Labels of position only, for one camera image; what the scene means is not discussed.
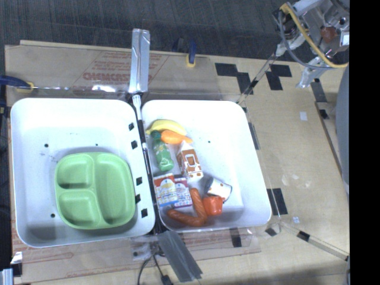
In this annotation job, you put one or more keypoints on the thin black and white rod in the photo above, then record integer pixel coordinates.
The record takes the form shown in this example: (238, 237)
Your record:
(137, 105)

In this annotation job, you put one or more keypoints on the orange sausage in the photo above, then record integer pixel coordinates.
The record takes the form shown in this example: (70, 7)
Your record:
(199, 206)

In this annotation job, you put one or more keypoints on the red and white packet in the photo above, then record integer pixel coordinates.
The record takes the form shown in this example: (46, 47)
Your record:
(183, 193)

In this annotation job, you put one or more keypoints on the black cylinder on white bracket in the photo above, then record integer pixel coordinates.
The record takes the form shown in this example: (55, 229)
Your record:
(286, 25)

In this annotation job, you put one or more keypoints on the green bottle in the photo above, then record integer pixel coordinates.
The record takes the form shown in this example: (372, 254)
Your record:
(163, 156)

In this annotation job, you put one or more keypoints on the orange carrot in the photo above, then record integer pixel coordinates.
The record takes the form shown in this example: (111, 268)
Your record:
(173, 137)

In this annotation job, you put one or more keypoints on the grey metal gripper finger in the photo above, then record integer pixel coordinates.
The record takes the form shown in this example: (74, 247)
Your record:
(308, 71)

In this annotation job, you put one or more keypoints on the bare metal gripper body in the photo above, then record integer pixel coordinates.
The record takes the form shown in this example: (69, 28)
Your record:
(328, 34)

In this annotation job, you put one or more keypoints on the yellow banana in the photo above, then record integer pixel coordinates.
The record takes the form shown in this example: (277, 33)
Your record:
(166, 125)

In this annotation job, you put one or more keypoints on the orange and white carton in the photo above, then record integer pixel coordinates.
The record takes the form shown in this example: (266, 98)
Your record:
(190, 162)

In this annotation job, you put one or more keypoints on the brown cardboard board red print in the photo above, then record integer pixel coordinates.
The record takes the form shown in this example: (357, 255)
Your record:
(59, 67)

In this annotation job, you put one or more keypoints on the green divided plate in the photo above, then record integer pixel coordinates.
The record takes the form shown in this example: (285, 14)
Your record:
(95, 190)

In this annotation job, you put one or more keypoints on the orange rounded block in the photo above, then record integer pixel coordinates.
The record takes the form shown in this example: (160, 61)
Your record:
(213, 205)

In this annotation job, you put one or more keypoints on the white plastic tray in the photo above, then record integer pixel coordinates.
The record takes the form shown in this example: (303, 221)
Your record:
(38, 123)
(231, 129)

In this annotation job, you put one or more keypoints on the red and yellow can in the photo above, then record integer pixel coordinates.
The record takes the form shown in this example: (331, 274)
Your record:
(165, 190)

